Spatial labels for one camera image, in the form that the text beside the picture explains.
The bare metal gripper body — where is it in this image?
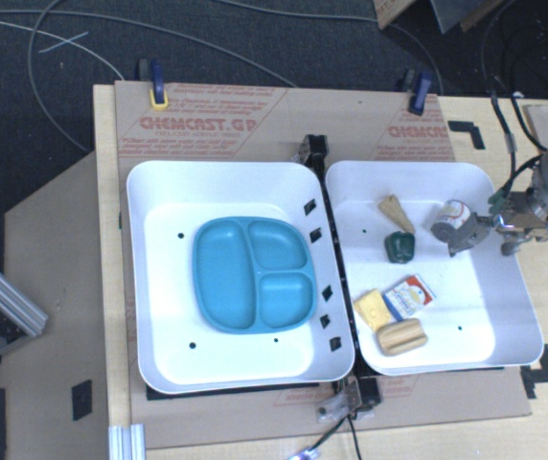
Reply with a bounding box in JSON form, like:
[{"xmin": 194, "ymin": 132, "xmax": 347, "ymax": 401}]
[{"xmin": 490, "ymin": 184, "xmax": 548, "ymax": 257}]

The small white can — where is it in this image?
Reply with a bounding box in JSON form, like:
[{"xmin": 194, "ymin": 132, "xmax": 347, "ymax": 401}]
[{"xmin": 433, "ymin": 198, "xmax": 472, "ymax": 232}]

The green bell pepper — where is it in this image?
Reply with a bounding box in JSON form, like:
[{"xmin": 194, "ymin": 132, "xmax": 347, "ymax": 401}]
[{"xmin": 383, "ymin": 230, "xmax": 417, "ymax": 265}]

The white plastic tray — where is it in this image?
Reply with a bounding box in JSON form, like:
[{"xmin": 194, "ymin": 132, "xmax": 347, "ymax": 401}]
[
  {"xmin": 324, "ymin": 159, "xmax": 545, "ymax": 378},
  {"xmin": 126, "ymin": 159, "xmax": 356, "ymax": 395}
]

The white red blue carton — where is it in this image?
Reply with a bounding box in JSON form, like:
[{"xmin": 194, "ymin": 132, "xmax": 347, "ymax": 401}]
[{"xmin": 382, "ymin": 273, "xmax": 438, "ymax": 321}]

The tan pizza slice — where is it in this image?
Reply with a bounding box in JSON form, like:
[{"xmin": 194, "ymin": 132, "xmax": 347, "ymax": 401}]
[{"xmin": 377, "ymin": 194, "xmax": 417, "ymax": 236}]

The tan hot dog bun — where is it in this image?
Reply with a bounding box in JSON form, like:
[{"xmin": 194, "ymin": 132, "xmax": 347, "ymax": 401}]
[{"xmin": 375, "ymin": 317, "xmax": 429, "ymax": 357}]

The yellow cheese block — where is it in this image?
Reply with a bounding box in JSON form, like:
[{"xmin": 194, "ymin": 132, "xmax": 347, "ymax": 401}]
[{"xmin": 353, "ymin": 287, "xmax": 396, "ymax": 334}]

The blue divided plate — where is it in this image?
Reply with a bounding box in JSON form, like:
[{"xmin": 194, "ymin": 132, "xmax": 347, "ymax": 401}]
[{"xmin": 192, "ymin": 216, "xmax": 317, "ymax": 335}]

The brown cardboard board red print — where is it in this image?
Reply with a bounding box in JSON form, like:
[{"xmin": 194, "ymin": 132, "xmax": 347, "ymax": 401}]
[{"xmin": 113, "ymin": 80, "xmax": 533, "ymax": 450}]

